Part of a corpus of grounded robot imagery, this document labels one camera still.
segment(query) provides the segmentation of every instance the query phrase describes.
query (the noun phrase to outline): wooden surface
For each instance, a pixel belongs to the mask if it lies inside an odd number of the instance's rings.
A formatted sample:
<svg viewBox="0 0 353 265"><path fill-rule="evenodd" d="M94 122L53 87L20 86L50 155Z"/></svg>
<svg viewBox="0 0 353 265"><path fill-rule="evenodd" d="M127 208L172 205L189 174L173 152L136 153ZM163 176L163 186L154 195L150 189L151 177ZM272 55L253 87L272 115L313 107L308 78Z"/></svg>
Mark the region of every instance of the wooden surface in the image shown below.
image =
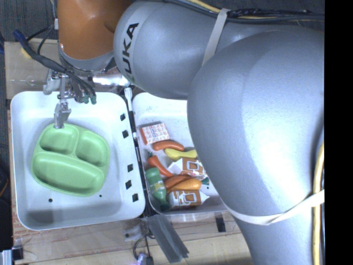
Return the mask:
<svg viewBox="0 0 353 265"><path fill-rule="evenodd" d="M28 75L37 80L45 79L42 66L33 60L15 62L24 58L16 43L7 44L6 56L8 67L7 82L17 78L21 80ZM56 43L48 41L43 47L47 54L55 54ZM28 86L13 86L14 96ZM12 131L10 111L8 111L8 135L10 159L12 159ZM134 241L125 241L124 230L140 223L139 219L111 222L80 227L70 227L49 231L32 231L26 229L18 219L16 210L16 193L13 160L10 160L10 182L12 191L12 217L14 247L23 248L23 259L19 264L137 264L132 254ZM224 219L226 232L218 232L214 213L206 213L185 218L172 217L170 222L189 250L189 258L176 264L251 264L250 253L243 235L229 212L219 213ZM154 264L168 264L168 261L156 240L149 239L149 249ZM142 241L137 252L145 252Z"/></svg>

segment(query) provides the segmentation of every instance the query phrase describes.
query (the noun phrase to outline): black hole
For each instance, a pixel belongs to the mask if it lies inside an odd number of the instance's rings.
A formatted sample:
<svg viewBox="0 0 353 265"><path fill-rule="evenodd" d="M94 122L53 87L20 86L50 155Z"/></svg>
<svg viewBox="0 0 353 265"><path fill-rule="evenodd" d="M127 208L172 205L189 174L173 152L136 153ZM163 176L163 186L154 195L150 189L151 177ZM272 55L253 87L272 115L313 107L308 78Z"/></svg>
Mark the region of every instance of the black hole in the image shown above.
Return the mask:
<svg viewBox="0 0 353 265"><path fill-rule="evenodd" d="M132 196L132 202L135 202L138 200L138 194L135 193L133 196Z"/></svg>
<svg viewBox="0 0 353 265"><path fill-rule="evenodd" d="M129 189L129 188L132 186L131 180L127 181L127 182L125 183L125 186L126 186L126 189Z"/></svg>
<svg viewBox="0 0 353 265"><path fill-rule="evenodd" d="M126 138L126 137L129 136L129 133L127 132L127 130L124 130L124 131L122 132L122 136L123 136L124 138Z"/></svg>

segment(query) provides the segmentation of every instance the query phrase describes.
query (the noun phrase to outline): green divided plate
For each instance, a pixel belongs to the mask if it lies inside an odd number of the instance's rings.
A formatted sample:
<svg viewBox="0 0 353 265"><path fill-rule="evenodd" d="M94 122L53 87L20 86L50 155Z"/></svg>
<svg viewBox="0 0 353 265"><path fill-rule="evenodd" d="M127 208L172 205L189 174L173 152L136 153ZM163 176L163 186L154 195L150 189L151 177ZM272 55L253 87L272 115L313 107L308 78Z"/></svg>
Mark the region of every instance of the green divided plate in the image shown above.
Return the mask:
<svg viewBox="0 0 353 265"><path fill-rule="evenodd" d="M101 189L110 160L107 141L80 126L53 124L41 133L34 148L31 172L42 186L87 197Z"/></svg>

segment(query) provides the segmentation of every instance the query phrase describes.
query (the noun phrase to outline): green bottle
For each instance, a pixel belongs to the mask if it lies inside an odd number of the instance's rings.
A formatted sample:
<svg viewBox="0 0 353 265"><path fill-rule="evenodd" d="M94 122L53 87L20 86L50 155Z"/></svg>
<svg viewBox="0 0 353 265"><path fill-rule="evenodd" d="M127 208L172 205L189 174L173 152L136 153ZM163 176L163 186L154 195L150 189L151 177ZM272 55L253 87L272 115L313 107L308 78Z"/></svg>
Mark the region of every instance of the green bottle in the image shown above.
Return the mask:
<svg viewBox="0 0 353 265"><path fill-rule="evenodd" d="M153 197L155 197L161 204L161 211L166 211L170 208L165 196L167 191L165 189L161 174L157 168L148 169L145 173L147 183L149 185L149 191L152 192Z"/></svg>

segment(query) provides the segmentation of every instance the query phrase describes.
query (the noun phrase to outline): gray floor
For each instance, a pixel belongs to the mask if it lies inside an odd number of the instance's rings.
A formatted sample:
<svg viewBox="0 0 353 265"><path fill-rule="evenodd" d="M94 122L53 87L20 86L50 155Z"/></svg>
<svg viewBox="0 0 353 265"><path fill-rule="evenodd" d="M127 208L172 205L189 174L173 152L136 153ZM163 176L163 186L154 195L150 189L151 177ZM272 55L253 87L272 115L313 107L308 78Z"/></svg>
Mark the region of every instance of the gray floor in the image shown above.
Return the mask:
<svg viewBox="0 0 353 265"><path fill-rule="evenodd" d="M202 0L212 6L228 9L262 8L281 10L308 9L316 13L325 12L325 0ZM51 4L49 0L0 0L0 31L7 41L14 41L12 31L21 30L25 35L38 31L52 24ZM305 24L319 30L322 23ZM9 175L9 154L6 116L6 85L4 58L0 55L0 169ZM10 203L9 188L1 198Z"/></svg>

